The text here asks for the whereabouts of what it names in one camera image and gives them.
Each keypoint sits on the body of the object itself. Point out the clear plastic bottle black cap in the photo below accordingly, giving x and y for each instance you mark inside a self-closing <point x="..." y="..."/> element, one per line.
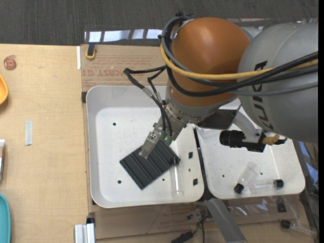
<point x="298" y="228"/>
<point x="245" y="176"/>
<point x="265" y="186"/>
<point x="176" y="178"/>

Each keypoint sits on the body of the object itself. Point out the orange plate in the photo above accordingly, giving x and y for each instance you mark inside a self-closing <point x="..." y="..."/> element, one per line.
<point x="2" y="90"/>

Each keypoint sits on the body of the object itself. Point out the thin black rod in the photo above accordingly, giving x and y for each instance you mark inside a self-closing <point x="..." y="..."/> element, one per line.
<point x="201" y="161"/>

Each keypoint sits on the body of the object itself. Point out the brown cardboard board red print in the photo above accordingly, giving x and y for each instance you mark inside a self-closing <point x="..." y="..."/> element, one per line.
<point x="119" y="67"/>

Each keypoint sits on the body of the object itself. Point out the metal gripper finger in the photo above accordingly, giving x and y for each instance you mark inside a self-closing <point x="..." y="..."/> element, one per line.
<point x="148" y="147"/>

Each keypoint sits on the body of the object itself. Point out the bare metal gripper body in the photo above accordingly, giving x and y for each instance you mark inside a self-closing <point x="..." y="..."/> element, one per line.
<point x="174" y="124"/>

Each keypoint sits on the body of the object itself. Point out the white plastic tray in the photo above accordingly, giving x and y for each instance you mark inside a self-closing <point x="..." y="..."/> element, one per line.
<point x="278" y="166"/>
<point x="121" y="135"/>

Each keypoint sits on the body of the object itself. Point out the teal plate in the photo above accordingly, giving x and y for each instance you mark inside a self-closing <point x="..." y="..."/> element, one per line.
<point x="4" y="219"/>

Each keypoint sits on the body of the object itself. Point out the black cylinder on white bracket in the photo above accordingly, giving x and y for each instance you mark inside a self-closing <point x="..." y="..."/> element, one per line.
<point x="231" y="138"/>

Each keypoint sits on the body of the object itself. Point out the brown doughnut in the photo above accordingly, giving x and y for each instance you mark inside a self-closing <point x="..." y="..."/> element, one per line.
<point x="10" y="63"/>

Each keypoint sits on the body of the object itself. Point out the black ribbed panel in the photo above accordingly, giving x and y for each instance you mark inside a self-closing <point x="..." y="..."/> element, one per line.
<point x="146" y="169"/>

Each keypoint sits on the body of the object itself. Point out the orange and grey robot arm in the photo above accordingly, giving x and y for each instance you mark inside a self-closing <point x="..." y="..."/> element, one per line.
<point x="210" y="49"/>

